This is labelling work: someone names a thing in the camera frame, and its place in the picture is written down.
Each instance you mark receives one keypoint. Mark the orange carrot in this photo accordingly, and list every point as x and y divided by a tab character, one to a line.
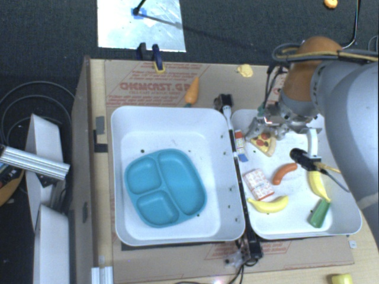
192	93

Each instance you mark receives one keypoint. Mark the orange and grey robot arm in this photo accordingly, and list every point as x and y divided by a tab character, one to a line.
343	105

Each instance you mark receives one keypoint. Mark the black cylinder on white bracket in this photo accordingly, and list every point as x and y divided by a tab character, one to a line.
302	158

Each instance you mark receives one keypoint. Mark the yellow banana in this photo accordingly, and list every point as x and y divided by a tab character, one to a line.
268	206
316	185

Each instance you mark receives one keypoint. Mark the orange sausage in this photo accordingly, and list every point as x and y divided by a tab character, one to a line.
283	172

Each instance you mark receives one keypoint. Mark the thin black and white rod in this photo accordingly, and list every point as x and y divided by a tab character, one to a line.
238	173

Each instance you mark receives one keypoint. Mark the yellow block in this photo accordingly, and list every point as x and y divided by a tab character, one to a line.
341	279

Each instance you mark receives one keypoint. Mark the yellow toy biscuit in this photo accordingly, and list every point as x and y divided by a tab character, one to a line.
245	70

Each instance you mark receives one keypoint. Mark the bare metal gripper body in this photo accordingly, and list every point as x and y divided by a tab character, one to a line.
281	117

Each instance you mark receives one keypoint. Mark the blue divided plate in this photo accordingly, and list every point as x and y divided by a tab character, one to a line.
168	185

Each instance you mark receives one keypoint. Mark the white plastic tray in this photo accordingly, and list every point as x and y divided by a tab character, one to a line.
165	123
290	220

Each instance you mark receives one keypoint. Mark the small white and red carton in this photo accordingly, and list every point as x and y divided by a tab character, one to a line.
240	145

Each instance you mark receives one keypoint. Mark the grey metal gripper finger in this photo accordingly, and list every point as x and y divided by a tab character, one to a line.
252	129
281	133

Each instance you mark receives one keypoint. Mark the pizza slice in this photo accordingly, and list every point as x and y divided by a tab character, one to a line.
264	145

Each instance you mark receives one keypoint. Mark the orange and white carton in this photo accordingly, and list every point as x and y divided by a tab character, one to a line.
258	184

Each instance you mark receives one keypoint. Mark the brown cardboard board red print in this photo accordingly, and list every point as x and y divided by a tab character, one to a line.
165	84

